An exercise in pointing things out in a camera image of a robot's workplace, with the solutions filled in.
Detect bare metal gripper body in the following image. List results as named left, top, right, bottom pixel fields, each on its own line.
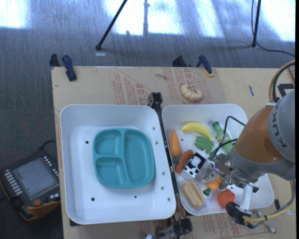
left=212, top=153, right=259, bottom=191

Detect small orange carrot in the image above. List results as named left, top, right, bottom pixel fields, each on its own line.
left=202, top=174, right=222, bottom=197

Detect black and white cow carton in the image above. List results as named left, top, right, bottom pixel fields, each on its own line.
left=182, top=152, right=207, bottom=181

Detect tan hot dog bun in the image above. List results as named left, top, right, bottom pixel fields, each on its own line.
left=181, top=180, right=206, bottom=208

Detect green pea pods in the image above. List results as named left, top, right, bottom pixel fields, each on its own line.
left=194, top=135, right=215, bottom=154

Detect dark orange carrot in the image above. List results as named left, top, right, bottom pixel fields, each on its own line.
left=174, top=149, right=194, bottom=174

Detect green plastic bottle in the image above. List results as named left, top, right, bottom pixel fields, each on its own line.
left=211, top=120, right=235, bottom=155

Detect yellow banana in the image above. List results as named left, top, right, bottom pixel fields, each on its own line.
left=181, top=121, right=214, bottom=142

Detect pale orange carrot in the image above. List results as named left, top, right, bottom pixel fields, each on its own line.
left=169, top=129, right=182, bottom=164

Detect thin black and white rod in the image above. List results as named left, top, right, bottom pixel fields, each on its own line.
left=153, top=102, right=188, bottom=219

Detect white plastic tray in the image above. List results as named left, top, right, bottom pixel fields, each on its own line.
left=161, top=103, right=275, bottom=217
left=59, top=104, right=177, bottom=225

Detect teal divided plate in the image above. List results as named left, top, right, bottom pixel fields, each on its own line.
left=92, top=127, right=156, bottom=189

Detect cream toy pumpkin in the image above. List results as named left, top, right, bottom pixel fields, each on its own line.
left=180, top=83, right=203, bottom=103

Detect brown cardboard board, red print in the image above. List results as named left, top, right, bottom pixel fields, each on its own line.
left=51, top=66, right=277, bottom=239

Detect black cylinder on white bracket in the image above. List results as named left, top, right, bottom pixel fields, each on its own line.
left=225, top=184, right=260, bottom=227

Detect black block with thin wires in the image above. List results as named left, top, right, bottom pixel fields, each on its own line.
left=147, top=92, right=164, bottom=109
left=155, top=216, right=193, bottom=239

